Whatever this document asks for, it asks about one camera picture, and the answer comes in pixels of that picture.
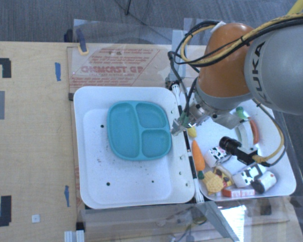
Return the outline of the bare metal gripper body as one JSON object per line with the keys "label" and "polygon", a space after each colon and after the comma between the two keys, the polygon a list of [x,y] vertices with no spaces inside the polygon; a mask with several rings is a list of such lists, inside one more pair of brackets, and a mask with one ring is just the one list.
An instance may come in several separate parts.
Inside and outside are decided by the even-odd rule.
{"label": "bare metal gripper body", "polygon": [[212,108],[206,104],[186,104],[181,113],[181,125],[184,128],[199,126],[212,114]]}

